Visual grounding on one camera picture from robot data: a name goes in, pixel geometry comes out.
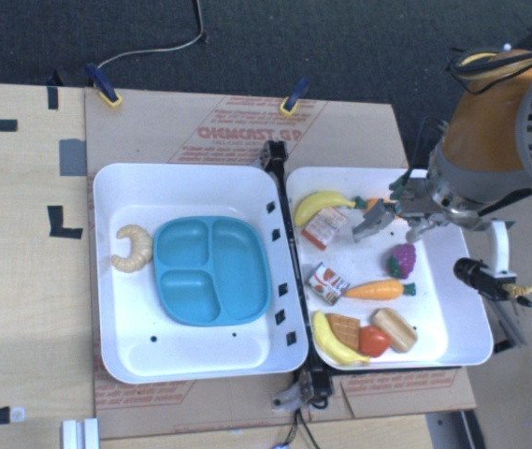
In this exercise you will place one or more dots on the brown toy waffle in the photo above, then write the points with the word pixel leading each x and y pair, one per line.
pixel 344 330

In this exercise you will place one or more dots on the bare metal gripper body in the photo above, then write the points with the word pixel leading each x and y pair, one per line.
pixel 427 204

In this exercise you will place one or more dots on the blue divided plate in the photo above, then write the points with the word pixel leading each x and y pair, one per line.
pixel 209 269

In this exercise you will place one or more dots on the white plastic tray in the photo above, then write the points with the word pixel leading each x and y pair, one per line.
pixel 368 260
pixel 191 349

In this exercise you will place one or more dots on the beige toy croissant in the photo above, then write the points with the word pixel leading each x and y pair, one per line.
pixel 137 246

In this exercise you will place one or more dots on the purple grapes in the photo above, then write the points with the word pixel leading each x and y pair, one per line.
pixel 403 259

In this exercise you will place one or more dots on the black cylinder on white bracket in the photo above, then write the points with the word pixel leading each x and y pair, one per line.
pixel 480 276

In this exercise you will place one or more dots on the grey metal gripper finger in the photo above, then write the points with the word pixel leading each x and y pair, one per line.
pixel 374 220
pixel 416 231

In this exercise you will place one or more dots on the red toy tomato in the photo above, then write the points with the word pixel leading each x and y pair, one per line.
pixel 374 342

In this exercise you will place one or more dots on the brown cardboard board, red print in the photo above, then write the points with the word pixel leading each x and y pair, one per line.
pixel 247 124

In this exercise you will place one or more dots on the orange carrot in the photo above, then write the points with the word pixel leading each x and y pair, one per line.
pixel 372 202
pixel 375 290

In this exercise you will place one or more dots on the thin black rod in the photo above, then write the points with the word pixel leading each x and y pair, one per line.
pixel 293 260

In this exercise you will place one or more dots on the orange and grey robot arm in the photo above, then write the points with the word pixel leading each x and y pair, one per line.
pixel 480 129

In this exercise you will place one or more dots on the tan toy hot dog bun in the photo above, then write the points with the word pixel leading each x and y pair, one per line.
pixel 395 329

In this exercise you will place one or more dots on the yellow banana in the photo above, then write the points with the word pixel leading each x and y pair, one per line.
pixel 331 346
pixel 314 202

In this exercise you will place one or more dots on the orange and white carton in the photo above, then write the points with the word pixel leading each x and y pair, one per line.
pixel 326 283
pixel 325 226

